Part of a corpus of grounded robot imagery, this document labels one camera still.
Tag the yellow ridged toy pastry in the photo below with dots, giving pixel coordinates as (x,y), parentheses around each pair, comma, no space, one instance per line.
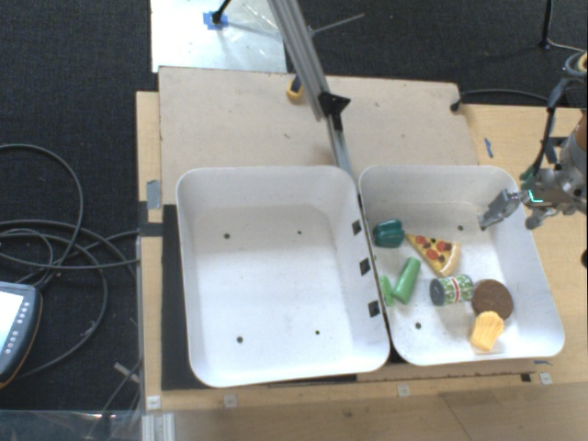
(486,332)

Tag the small light green toy piece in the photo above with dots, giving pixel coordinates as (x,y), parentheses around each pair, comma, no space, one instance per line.
(386,290)

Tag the dark green toy pepper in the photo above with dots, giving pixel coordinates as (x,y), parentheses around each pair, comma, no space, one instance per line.
(388,234)

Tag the brown round biscuit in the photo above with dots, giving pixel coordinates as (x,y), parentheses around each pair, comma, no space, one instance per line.
(492,297)

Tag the pale flat board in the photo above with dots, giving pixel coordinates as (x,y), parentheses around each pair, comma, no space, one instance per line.
(257,122)

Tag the thin black rod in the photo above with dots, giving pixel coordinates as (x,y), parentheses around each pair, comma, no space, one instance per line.
(373,264)

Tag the toy pizza slice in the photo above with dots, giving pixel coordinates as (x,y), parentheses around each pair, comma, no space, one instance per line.
(436,253)

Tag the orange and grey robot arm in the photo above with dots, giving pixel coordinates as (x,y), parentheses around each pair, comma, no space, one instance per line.
(580,152)

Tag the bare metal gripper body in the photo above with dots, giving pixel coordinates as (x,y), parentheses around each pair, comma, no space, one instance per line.
(558,188)

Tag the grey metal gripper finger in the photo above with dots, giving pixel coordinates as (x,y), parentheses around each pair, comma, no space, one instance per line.
(500,207)
(536,219)

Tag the small green can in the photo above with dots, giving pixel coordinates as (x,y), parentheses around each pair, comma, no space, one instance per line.
(455,289)

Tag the light green toy bottle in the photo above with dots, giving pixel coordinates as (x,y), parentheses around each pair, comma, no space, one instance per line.
(407,280)

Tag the white plastic tray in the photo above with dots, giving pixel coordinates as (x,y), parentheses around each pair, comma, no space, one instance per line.
(275,283)
(496,186)

